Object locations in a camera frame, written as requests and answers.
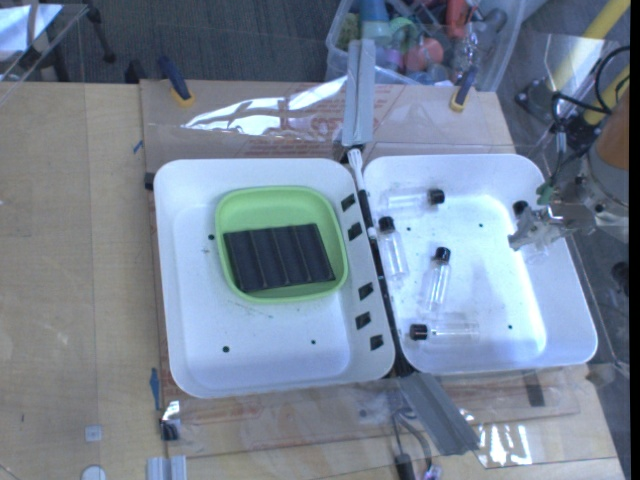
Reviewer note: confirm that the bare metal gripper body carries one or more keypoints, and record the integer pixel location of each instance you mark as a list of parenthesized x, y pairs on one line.
[(582, 214)]

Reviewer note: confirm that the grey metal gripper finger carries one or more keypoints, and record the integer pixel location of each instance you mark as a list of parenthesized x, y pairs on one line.
[(525, 224), (546, 233)]

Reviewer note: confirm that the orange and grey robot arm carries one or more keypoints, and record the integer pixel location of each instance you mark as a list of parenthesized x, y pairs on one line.
[(614, 138)]

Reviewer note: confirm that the clear bottle with black cap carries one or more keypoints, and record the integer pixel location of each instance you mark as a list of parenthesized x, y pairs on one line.
[(407, 200), (436, 280), (393, 250), (450, 329), (520, 207)]

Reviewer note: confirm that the white plastic tray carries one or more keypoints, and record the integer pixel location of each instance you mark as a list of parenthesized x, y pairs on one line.
[(505, 293), (260, 338)]

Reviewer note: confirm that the thin black and white rod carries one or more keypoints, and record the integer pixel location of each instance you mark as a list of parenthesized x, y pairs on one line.
[(376, 255)]

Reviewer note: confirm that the clear plastic storage bin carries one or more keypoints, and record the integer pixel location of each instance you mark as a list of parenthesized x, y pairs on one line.
[(425, 28)]

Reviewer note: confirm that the black ribbed rectangular holder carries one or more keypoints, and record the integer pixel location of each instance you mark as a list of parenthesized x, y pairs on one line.
[(279, 258)]

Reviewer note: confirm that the green plate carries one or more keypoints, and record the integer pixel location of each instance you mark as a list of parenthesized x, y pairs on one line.
[(272, 208)]

